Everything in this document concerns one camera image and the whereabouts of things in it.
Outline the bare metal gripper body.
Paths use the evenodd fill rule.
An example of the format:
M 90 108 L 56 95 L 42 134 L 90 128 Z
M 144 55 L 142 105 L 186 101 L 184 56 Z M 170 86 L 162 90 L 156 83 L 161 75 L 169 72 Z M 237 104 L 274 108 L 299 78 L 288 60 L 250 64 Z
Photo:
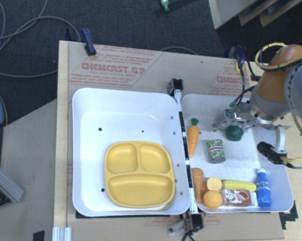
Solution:
M 274 130 L 274 122 L 284 116 L 284 103 L 261 103 L 255 101 L 236 102 L 225 109 L 225 113 L 229 117 L 229 126 L 234 119 L 243 119 L 248 122 L 248 129 L 261 126 L 267 130 Z

